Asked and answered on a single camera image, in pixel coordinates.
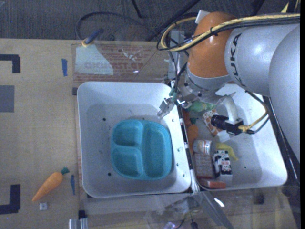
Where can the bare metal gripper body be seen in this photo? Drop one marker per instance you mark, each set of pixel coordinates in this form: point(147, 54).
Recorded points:
point(193, 93)

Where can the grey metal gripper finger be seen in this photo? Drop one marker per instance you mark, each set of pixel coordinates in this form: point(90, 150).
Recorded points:
point(181, 102)
point(166, 107)

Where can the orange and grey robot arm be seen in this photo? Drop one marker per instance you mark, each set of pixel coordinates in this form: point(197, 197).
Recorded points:
point(252, 56)

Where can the green and yellow toy corn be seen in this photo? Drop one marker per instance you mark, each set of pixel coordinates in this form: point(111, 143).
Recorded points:
point(199, 106)

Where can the orange and white checked carton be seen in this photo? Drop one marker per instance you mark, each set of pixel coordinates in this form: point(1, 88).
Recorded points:
point(208, 120)

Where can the orange toy carrot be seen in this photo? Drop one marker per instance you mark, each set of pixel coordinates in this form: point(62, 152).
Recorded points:
point(48, 184)
point(192, 133)

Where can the thin black and white rod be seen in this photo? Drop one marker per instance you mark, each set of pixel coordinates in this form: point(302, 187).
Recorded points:
point(186, 143)

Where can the blue divided plate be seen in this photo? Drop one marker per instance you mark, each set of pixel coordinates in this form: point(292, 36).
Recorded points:
point(152, 151)

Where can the small orange labelled bottle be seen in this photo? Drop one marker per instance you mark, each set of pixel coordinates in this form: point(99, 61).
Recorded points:
point(202, 147)

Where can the yellow banana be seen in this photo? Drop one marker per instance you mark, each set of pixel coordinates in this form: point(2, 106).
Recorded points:
point(226, 148)

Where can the brown red printed packet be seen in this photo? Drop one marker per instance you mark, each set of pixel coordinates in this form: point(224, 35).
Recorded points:
point(203, 165)

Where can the black and white cow carton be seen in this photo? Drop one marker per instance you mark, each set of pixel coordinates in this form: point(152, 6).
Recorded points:
point(222, 163)

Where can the white plastic tray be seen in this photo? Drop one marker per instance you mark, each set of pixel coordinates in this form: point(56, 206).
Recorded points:
point(97, 156)
point(259, 161)

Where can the flat orange red packet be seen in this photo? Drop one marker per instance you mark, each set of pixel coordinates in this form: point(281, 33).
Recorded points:
point(212, 183)

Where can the small white square block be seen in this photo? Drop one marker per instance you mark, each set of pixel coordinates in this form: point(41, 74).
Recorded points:
point(43, 206)

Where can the black cylinder on white bracket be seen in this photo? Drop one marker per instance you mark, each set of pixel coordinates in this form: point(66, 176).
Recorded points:
point(232, 126)

